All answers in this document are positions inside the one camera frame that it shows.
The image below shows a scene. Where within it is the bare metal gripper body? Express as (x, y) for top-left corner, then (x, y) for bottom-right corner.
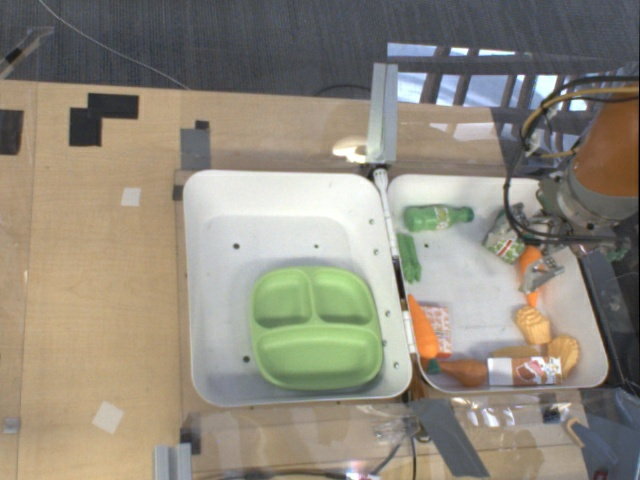
(510, 201), (577, 268)

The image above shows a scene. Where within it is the small orange carrot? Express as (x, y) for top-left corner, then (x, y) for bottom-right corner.
(517, 245), (546, 310)

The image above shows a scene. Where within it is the can with green red label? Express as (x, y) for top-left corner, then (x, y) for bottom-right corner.
(481, 209), (527, 265)

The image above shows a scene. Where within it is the tan toy cupcake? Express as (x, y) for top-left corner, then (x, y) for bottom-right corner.
(547, 335), (581, 375)
(515, 304), (553, 346)

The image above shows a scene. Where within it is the white plastic tray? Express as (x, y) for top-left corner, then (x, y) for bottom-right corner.
(182, 169), (414, 409)
(387, 173), (610, 395)

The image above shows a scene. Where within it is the brown bottle with white label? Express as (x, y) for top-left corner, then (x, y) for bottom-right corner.
(426, 355), (564, 389)

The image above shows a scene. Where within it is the pink patterned carton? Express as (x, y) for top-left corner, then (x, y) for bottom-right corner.
(419, 303), (454, 360)

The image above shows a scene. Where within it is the green plastic bottle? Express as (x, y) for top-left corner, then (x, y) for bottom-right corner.
(402, 204), (475, 234)

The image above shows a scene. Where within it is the large orange carrot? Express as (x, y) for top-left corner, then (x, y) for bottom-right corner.
(406, 293), (442, 361)

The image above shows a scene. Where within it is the green toy asparagus bundle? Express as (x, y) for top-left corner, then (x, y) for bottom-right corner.
(396, 232), (423, 285)

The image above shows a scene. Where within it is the green divided plate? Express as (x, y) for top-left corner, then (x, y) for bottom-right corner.
(248, 266), (385, 392)

